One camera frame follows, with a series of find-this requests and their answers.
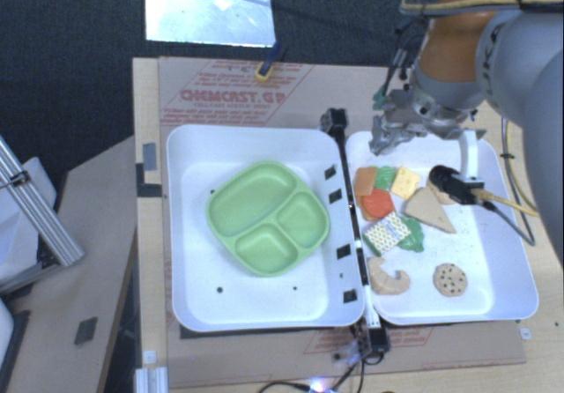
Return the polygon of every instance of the black wire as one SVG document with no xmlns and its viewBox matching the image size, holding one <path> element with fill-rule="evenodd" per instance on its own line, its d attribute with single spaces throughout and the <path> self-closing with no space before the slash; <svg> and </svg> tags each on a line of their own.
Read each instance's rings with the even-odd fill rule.
<svg viewBox="0 0 564 393">
<path fill-rule="evenodd" d="M 119 326 L 119 330 L 117 332 L 117 337 L 121 337 L 139 317 L 139 310 L 137 310 L 133 316 L 125 323 Z"/>
<path fill-rule="evenodd" d="M 368 365 L 369 367 L 375 367 L 376 365 L 378 365 L 379 363 L 381 363 L 382 360 L 384 360 L 384 352 L 379 352 L 379 354 L 380 354 L 380 356 L 378 357 L 378 360 L 375 361 L 375 362 L 369 362 L 369 361 L 367 361 L 367 360 L 368 360 L 368 357 L 366 357 L 366 358 L 364 359 L 365 365 Z"/>
<path fill-rule="evenodd" d="M 365 361 L 363 360 L 360 365 L 360 382 L 359 387 L 356 389 L 356 393 L 360 393 L 362 391 L 362 385 L 364 384 L 364 366 Z"/>
<path fill-rule="evenodd" d="M 396 42 L 394 44 L 394 50 L 392 52 L 392 56 L 390 59 L 390 66 L 388 67 L 388 72 L 386 74 L 386 80 L 384 81 L 384 84 L 382 86 L 382 96 L 385 97 L 386 94 L 388 93 L 388 88 L 390 87 L 390 82 L 391 79 L 394 78 L 394 74 L 396 73 L 396 70 L 398 67 L 400 67 L 400 65 L 398 65 L 396 63 L 396 57 L 397 54 L 399 52 L 399 50 L 405 50 L 407 48 L 407 46 L 416 38 L 420 37 L 421 39 L 424 37 L 424 34 L 412 34 L 407 41 L 404 41 L 402 43 L 402 38 L 404 37 L 404 35 L 408 32 L 408 30 L 415 24 L 419 24 L 421 26 L 424 26 L 427 23 L 427 21 L 425 19 L 417 19 L 417 18 L 409 18 L 408 20 L 404 20 L 403 22 L 401 22 L 397 28 L 396 28 Z M 402 62 L 405 63 L 405 60 L 407 60 L 407 58 L 409 58 L 409 52 L 407 52 L 405 54 L 405 59 Z"/>
<path fill-rule="evenodd" d="M 521 238 L 523 238 L 525 241 L 527 241 L 531 246 L 535 245 L 535 243 L 533 241 L 531 241 L 529 239 L 529 237 L 518 226 L 516 226 L 516 224 L 510 218 L 508 218 L 503 212 L 501 212 L 500 209 L 498 207 L 496 207 L 494 204 L 492 204 L 491 202 L 488 202 L 488 201 L 484 201 L 482 203 L 482 206 L 484 208 L 486 208 L 486 210 L 488 210 L 488 211 L 493 211 L 500 218 L 502 218 L 505 222 L 507 222 L 511 226 L 511 228 L 513 228 L 513 230 L 515 230 L 517 232 L 517 234 L 519 236 L 521 236 Z"/>
<path fill-rule="evenodd" d="M 401 44 L 400 49 L 405 51 L 405 59 L 402 62 L 402 67 L 405 66 L 406 62 L 408 62 L 410 59 L 412 59 L 412 60 L 415 59 L 415 56 L 419 52 L 419 48 L 421 46 L 421 42 L 423 41 L 424 37 L 425 37 L 425 35 L 423 33 L 412 34 L 407 39 L 407 41 L 405 41 L 403 44 Z"/>
<path fill-rule="evenodd" d="M 311 390 L 309 385 L 306 385 L 305 383 L 274 381 L 274 382 L 270 382 L 270 383 L 267 383 L 266 385 L 264 385 L 260 390 L 258 390 L 257 393 L 263 393 L 267 389 L 269 389 L 270 387 L 273 387 L 274 385 L 286 385 L 287 387 L 292 387 L 294 389 L 298 389 L 299 391 L 310 391 Z"/>
<path fill-rule="evenodd" d="M 507 154 L 508 152 L 508 145 L 507 145 L 507 139 L 506 139 L 506 121 L 507 119 L 505 117 L 501 118 L 501 147 L 503 149 L 503 154 Z M 509 187 L 511 188 L 511 192 L 513 193 L 513 198 L 515 199 L 515 201 L 517 202 L 518 205 L 521 204 L 521 197 L 519 197 L 519 192 L 517 191 L 517 187 L 515 186 L 515 181 L 513 179 L 513 175 L 511 174 L 511 169 L 509 167 L 509 159 L 508 157 L 504 156 L 503 157 L 503 165 L 505 167 L 505 172 L 508 175 L 508 180 L 509 180 Z M 532 230 L 531 230 L 531 226 L 529 225 L 529 220 L 527 219 L 527 216 L 525 215 L 525 213 L 523 213 L 522 211 L 520 211 L 521 214 L 521 219 L 523 220 L 523 223 L 525 224 L 525 227 L 527 228 L 527 233 L 529 234 L 530 239 L 525 238 L 525 240 L 531 245 L 534 246 L 535 243 L 535 235 L 533 234 Z"/>
<path fill-rule="evenodd" d="M 359 362 L 357 361 L 354 365 L 352 365 L 330 389 L 337 391 L 341 384 L 349 378 L 358 364 Z"/>
</svg>

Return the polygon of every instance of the white object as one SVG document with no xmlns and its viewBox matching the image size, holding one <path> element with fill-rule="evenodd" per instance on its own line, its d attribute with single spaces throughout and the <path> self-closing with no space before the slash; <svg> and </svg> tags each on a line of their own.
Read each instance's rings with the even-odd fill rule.
<svg viewBox="0 0 564 393">
<path fill-rule="evenodd" d="M 463 130 L 458 138 L 460 144 L 460 175 L 464 178 L 477 178 L 479 168 L 478 137 L 476 130 Z"/>
<path fill-rule="evenodd" d="M 444 141 L 435 136 L 414 138 L 399 145 L 388 155 L 376 157 L 369 150 L 370 132 L 353 134 L 346 152 L 351 177 L 359 167 L 404 166 L 419 174 L 424 187 L 428 173 L 436 165 L 458 167 L 461 150 L 458 141 Z M 484 140 L 477 141 L 479 176 L 486 188 L 496 196 L 507 197 L 498 158 Z M 404 200 L 392 195 L 396 210 L 402 214 Z M 512 210 L 496 205 L 513 219 Z M 456 229 L 456 234 L 422 224 L 425 250 L 421 253 L 393 248 L 386 252 L 382 266 L 390 275 L 406 271 L 411 279 L 407 292 L 397 296 L 373 293 L 372 300 L 379 315 L 397 325 L 460 323 L 524 319 L 535 313 L 538 294 L 523 243 L 515 231 L 499 216 L 475 205 L 443 207 Z M 372 223 L 358 212 L 360 230 Z M 459 297 L 439 294 L 433 284 L 436 266 L 454 263 L 468 278 L 468 288 Z"/>
<path fill-rule="evenodd" d="M 357 240 L 354 242 L 355 250 L 362 249 L 362 241 Z M 364 293 L 364 319 L 367 323 L 367 327 L 369 329 L 380 329 L 382 327 L 382 323 L 380 322 L 380 316 L 376 313 L 376 309 L 374 304 L 372 303 L 372 289 L 370 284 L 366 284 L 363 286 L 363 293 Z"/>
<path fill-rule="evenodd" d="M 157 363 L 157 352 L 143 351 L 143 364 L 152 365 L 153 363 Z"/>
<path fill-rule="evenodd" d="M 39 159 L 32 158 L 24 169 L 37 190 L 52 206 L 56 191 Z M 37 263 L 38 231 L 11 196 L 0 189 L 0 283 Z"/>
<path fill-rule="evenodd" d="M 523 328 L 519 329 L 519 333 L 521 334 L 521 339 L 523 339 L 523 340 L 532 339 L 531 329 L 527 329 L 526 327 L 523 327 Z"/>
<path fill-rule="evenodd" d="M 168 371 L 165 367 L 139 368 L 135 371 L 136 393 L 168 393 Z"/>
<path fill-rule="evenodd" d="M 205 204 L 213 189 L 251 164 L 292 169 L 330 216 L 328 238 L 290 271 L 273 278 L 246 270 L 213 235 Z M 353 227 L 335 142 L 319 130 L 186 125 L 167 140 L 173 309 L 196 331 L 333 327 L 364 310 Z M 336 173 L 325 179 L 325 171 Z M 329 194 L 342 198 L 330 203 Z M 349 245 L 350 255 L 337 249 Z"/>
<path fill-rule="evenodd" d="M 4 357 L 8 344 L 10 343 L 11 333 L 14 330 L 14 320 L 10 312 L 0 300 L 0 367 L 4 363 Z"/>
</svg>

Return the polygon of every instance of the black clamp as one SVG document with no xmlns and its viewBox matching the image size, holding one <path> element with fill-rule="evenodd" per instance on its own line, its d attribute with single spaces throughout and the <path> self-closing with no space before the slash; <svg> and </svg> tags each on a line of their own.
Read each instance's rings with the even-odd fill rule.
<svg viewBox="0 0 564 393">
<path fill-rule="evenodd" d="M 321 131 L 327 133 L 331 137 L 345 134 L 345 128 L 348 125 L 345 109 L 329 108 L 327 112 L 321 116 L 320 127 Z"/>
<path fill-rule="evenodd" d="M 27 171 L 21 171 L 10 177 L 10 180 L 7 183 L 0 185 L 0 189 L 7 188 L 9 186 L 17 187 L 29 182 L 31 179 L 32 177 Z"/>
<path fill-rule="evenodd" d="M 446 192 L 451 199 L 461 205 L 474 205 L 478 199 L 471 193 L 473 189 L 484 188 L 484 182 L 477 178 L 465 178 L 452 167 L 435 166 L 429 173 L 429 181 L 439 191 Z"/>
</svg>

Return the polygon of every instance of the toy cheese slice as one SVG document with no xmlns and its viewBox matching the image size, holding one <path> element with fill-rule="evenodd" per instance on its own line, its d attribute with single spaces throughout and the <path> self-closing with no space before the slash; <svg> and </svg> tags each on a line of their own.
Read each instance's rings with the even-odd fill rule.
<svg viewBox="0 0 564 393">
<path fill-rule="evenodd" d="M 421 188 L 415 191 L 405 206 L 404 214 L 437 227 L 448 234 L 456 233 L 456 229 L 430 188 Z"/>
<path fill-rule="evenodd" d="M 390 191 L 396 196 L 400 196 L 404 200 L 409 200 L 421 177 L 410 171 L 408 168 L 401 166 L 397 170 L 396 178 L 391 184 Z"/>
</svg>

